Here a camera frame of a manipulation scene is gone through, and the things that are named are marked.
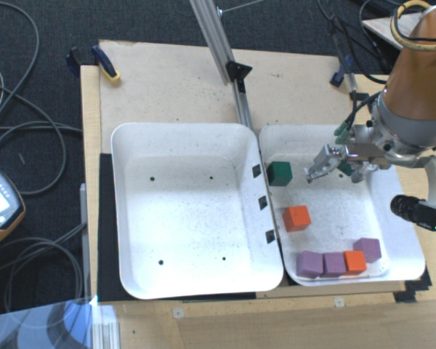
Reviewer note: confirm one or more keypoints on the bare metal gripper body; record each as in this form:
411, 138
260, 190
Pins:
370, 151

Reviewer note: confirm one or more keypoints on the purple cube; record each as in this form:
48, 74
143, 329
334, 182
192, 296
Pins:
334, 264
309, 264
368, 249

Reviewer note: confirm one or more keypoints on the orange cube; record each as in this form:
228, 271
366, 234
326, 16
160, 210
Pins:
355, 262
296, 218

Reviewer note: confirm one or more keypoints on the white plastic tray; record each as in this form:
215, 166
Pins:
189, 213
338, 216

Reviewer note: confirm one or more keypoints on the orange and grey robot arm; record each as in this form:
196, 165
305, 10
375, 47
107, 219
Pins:
416, 82

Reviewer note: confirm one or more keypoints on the green cube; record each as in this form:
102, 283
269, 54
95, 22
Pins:
345, 167
279, 173

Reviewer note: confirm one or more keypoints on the black cylinder on white bracket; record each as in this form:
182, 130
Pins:
418, 211

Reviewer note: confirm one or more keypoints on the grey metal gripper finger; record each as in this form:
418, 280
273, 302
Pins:
322, 162
361, 173

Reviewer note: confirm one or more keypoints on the brown cardboard board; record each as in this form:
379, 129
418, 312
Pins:
167, 93

